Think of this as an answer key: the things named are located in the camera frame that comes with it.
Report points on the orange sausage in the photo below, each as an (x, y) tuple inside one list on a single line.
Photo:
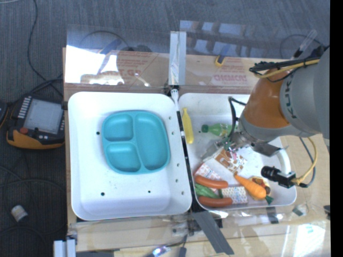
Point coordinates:
[(215, 201), (210, 182)]

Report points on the green pea pods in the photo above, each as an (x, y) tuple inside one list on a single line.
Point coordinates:
[(205, 191)]

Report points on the orange carrot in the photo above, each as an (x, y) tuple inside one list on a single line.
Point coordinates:
[(252, 187)]

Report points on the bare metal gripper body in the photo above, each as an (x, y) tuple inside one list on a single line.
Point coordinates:
[(242, 139)]

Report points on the yellow banana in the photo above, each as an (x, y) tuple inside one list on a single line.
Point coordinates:
[(188, 128)]

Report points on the orange and white carton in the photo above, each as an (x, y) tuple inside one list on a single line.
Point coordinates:
[(227, 160)]

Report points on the orange and white packet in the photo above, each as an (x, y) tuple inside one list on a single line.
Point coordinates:
[(207, 171)]

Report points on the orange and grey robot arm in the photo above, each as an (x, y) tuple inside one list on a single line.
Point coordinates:
[(270, 103)]

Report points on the yellow pizza slice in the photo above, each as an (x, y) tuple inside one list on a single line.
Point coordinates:
[(261, 181)]

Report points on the green clear plastic bottle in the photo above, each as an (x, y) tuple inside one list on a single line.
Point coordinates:
[(217, 129)]

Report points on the black cylinder on white bracket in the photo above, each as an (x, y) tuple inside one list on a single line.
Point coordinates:
[(277, 176)]

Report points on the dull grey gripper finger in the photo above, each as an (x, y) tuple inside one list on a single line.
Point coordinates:
[(219, 144), (209, 154)]

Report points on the blue divided plate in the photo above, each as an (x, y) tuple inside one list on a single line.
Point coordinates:
[(150, 140)]

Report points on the white plastic tray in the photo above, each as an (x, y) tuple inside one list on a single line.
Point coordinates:
[(85, 157), (257, 159)]

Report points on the small white can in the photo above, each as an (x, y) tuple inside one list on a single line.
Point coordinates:
[(19, 213)]

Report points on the white patterned packet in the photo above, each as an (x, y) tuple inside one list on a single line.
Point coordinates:
[(237, 195)]

